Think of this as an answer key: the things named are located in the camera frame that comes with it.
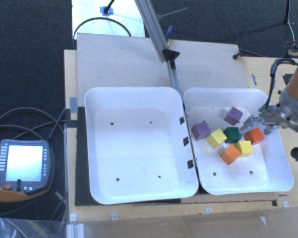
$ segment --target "orange cube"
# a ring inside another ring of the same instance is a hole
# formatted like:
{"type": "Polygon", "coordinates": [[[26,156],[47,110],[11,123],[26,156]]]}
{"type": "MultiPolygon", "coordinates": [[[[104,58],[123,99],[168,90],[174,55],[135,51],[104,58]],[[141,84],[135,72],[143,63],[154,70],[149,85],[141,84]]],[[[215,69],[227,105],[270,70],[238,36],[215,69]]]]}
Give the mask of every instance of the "orange cube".
{"type": "Polygon", "coordinates": [[[230,165],[234,160],[237,159],[242,152],[238,150],[234,145],[230,145],[222,154],[221,158],[230,165]]]}
{"type": "Polygon", "coordinates": [[[244,138],[251,142],[252,145],[258,144],[264,139],[264,135],[259,128],[253,129],[244,135],[244,138]]]}

